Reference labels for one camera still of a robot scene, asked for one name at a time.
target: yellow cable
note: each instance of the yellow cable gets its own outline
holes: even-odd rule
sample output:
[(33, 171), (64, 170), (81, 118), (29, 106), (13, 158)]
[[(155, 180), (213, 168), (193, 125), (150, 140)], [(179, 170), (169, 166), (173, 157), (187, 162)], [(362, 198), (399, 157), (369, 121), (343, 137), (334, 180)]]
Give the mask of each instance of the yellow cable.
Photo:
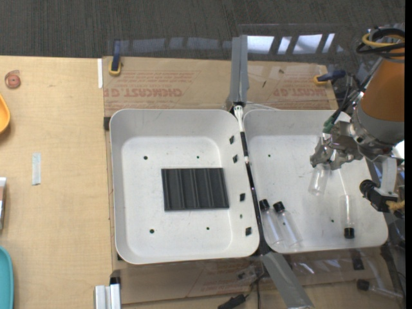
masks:
[(388, 207), (391, 211), (397, 211), (397, 210), (403, 209), (405, 207), (405, 201), (402, 200), (400, 202), (397, 202), (397, 201), (387, 200), (386, 205), (388, 205)]
[[(365, 45), (367, 45), (367, 46), (371, 46), (371, 47), (388, 47), (388, 46), (392, 46), (392, 45), (395, 44), (395, 43), (390, 44), (390, 43), (387, 43), (387, 42), (373, 42), (373, 41), (370, 41), (370, 40), (368, 39), (368, 37), (369, 37), (369, 34), (368, 34), (368, 33), (365, 34), (365, 35), (362, 37), (362, 42), (363, 42)], [(402, 42), (405, 41), (405, 38), (402, 38), (402, 37), (399, 36), (399, 35), (388, 35), (387, 37), (397, 38), (397, 39), (402, 40)]]

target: teal container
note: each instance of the teal container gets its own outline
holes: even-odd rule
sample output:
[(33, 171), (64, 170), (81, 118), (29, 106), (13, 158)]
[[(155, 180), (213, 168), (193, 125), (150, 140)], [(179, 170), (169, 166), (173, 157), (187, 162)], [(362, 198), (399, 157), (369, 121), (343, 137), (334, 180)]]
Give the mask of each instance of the teal container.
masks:
[(12, 259), (0, 246), (0, 309), (13, 309), (14, 279)]

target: black grate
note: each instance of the black grate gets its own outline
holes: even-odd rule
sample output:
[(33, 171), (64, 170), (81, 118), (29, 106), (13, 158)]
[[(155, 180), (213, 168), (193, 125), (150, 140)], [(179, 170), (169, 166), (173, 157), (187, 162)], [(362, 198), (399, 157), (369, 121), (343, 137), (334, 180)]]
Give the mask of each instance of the black grate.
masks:
[(165, 211), (227, 209), (222, 168), (162, 169)]

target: clear plastic tube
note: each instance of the clear plastic tube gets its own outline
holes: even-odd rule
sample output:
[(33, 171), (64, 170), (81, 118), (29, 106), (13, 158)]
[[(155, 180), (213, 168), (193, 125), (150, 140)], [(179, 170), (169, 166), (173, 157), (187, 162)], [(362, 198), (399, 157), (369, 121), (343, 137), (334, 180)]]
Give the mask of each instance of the clear plastic tube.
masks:
[(270, 209), (266, 199), (259, 202), (263, 232), (265, 240), (269, 246), (276, 245), (283, 240), (279, 219), (276, 218), (275, 211)]
[(401, 293), (386, 290), (385, 288), (376, 287), (375, 285), (370, 285), (370, 282), (365, 279), (358, 279), (356, 286), (359, 290), (370, 291), (381, 296), (388, 297), (392, 300), (402, 300), (404, 297)]
[(339, 198), (339, 201), (341, 202), (343, 235), (346, 239), (353, 239), (357, 220), (356, 198), (350, 194), (344, 194)]
[(312, 178), (309, 183), (309, 193), (314, 196), (324, 195), (326, 185), (328, 184), (328, 179), (330, 175), (330, 165), (329, 164), (317, 164), (312, 171)]
[(273, 205), (276, 216), (279, 219), (282, 235), (287, 246), (291, 247), (302, 241), (301, 233), (289, 211), (285, 209), (281, 201)]

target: white plastic tray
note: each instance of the white plastic tray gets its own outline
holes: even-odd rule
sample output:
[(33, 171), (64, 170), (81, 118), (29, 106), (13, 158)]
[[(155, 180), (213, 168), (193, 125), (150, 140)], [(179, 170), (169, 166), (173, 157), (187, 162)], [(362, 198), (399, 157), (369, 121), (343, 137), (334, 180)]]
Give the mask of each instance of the white plastic tray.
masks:
[[(321, 136), (323, 122), (333, 111), (253, 110), (244, 117), (248, 152), (258, 200), (282, 201), (292, 213), (303, 242), (296, 248), (275, 245), (280, 253), (374, 247), (388, 237), (383, 213), (362, 197), (359, 184), (370, 179), (364, 159), (332, 171), (324, 197), (308, 192), (312, 175), (309, 156)], [(339, 196), (357, 201), (355, 239), (345, 239)]]
[[(238, 258), (256, 251), (254, 205), (238, 123), (230, 113), (124, 109), (111, 117), (110, 137), (115, 241), (125, 261)], [(229, 209), (165, 212), (161, 169), (201, 167), (223, 168)]]

